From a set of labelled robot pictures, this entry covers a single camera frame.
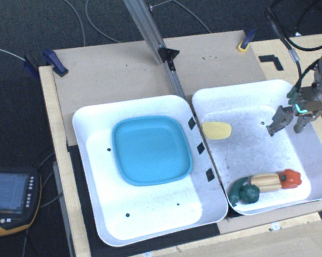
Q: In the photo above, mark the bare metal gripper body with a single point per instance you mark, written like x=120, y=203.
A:
x=316, y=101

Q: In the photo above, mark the yellow oval toy food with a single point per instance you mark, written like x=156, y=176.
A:
x=216, y=130

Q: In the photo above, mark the blue plate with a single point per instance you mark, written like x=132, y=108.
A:
x=152, y=150

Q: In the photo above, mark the beige ridged toy bread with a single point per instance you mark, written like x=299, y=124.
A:
x=265, y=182

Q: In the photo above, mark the green toy chili pepper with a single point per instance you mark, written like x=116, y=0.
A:
x=233, y=193

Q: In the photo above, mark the green toy bell pepper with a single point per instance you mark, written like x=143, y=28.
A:
x=249, y=194

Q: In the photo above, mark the white plastic tray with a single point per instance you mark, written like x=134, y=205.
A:
x=254, y=153
x=149, y=213

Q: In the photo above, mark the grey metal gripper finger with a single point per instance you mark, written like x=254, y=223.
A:
x=301, y=123
x=279, y=120

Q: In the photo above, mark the red toy bell pepper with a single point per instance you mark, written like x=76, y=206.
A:
x=291, y=178

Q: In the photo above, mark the brown cardboard board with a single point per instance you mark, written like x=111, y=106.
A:
x=111, y=78

